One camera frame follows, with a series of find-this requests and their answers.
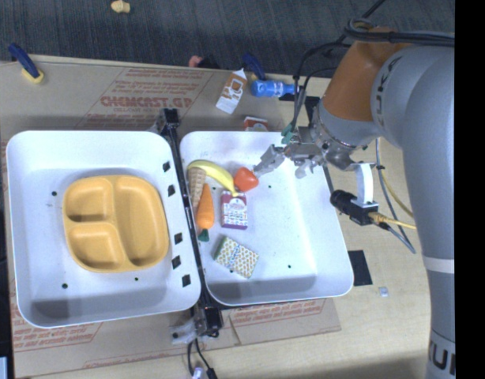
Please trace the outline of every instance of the black bracket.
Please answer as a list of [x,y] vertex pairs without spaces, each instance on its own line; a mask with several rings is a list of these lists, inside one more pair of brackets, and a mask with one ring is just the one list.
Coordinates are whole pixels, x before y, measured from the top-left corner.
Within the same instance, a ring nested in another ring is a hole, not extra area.
[[194,248],[195,261],[197,263],[198,275],[201,280],[201,296],[191,310],[192,315],[199,315],[198,310],[202,311],[202,324],[196,324],[196,332],[199,336],[207,335],[217,337],[219,330],[223,327],[223,316],[221,314],[222,306],[218,304],[210,295],[204,277],[204,270],[202,268],[201,254],[198,249],[197,232],[194,225],[194,214],[192,212],[190,198],[188,196],[188,188],[185,179],[184,170],[182,169],[181,154],[179,152],[179,142],[177,129],[179,128],[180,121],[178,110],[175,108],[164,108],[158,119],[156,120],[156,130],[158,134],[164,137],[172,150],[172,157],[174,159],[175,171],[178,175],[179,188],[181,190],[181,196],[183,205],[185,208],[186,219],[188,220],[188,226],[190,230],[190,237]]
[[334,205],[340,212],[348,215],[350,220],[359,224],[360,226],[366,226],[368,224],[373,224],[373,220],[369,217],[369,213],[378,211],[378,204],[367,205],[361,207],[355,203],[353,200],[356,196],[352,193],[347,193],[342,189],[336,189],[330,195],[330,203]]

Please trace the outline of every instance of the yellow cable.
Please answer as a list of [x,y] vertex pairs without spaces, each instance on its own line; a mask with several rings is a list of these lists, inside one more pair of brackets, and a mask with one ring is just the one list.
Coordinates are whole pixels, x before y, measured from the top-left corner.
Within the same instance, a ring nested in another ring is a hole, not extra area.
[[[383,164],[383,162],[381,161],[381,158],[382,158],[381,152],[382,152],[382,150],[380,148],[379,149],[379,163]],[[404,212],[406,212],[410,217],[412,217],[414,219],[413,212],[406,205],[404,205],[404,202],[402,202],[400,200],[400,198],[397,196],[397,194],[393,190],[392,186],[388,182],[388,179],[386,178],[386,173],[384,172],[384,170],[381,169],[380,172],[382,173],[382,178],[383,178],[383,182],[385,183],[386,189],[390,192],[390,195],[392,195],[392,198],[395,200],[396,203],[399,204],[399,206],[402,208],[402,210]]]
[[416,229],[416,226],[410,223],[401,222],[400,220],[395,220],[389,218],[388,216],[382,215],[379,212],[369,212],[369,217],[376,223],[393,223],[402,227],[407,227],[408,229]]

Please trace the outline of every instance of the yellow object on floor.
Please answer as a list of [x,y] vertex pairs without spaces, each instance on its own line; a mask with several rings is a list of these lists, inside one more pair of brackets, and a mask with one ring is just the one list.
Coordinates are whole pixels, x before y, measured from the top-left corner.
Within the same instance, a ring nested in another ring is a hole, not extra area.
[[124,2],[123,0],[117,0],[111,3],[111,8],[116,13],[129,13],[130,12],[130,4]]
[[160,195],[143,178],[104,175],[77,180],[64,195],[63,221],[71,256],[90,271],[148,268],[168,251]]

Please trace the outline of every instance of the small juice box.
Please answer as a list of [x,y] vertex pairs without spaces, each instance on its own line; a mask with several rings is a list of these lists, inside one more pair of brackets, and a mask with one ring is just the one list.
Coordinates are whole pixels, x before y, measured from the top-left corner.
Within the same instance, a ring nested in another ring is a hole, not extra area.
[[214,261],[237,272],[245,278],[250,278],[258,261],[258,254],[247,247],[224,237],[214,254]]
[[241,193],[233,197],[230,191],[221,194],[221,227],[230,229],[248,228],[248,208],[246,195]]

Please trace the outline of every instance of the red tomato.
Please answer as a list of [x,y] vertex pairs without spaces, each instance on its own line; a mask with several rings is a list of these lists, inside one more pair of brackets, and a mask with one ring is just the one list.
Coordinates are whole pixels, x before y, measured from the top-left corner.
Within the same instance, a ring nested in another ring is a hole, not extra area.
[[234,185],[241,192],[246,192],[258,185],[258,178],[246,167],[237,170],[234,176]]

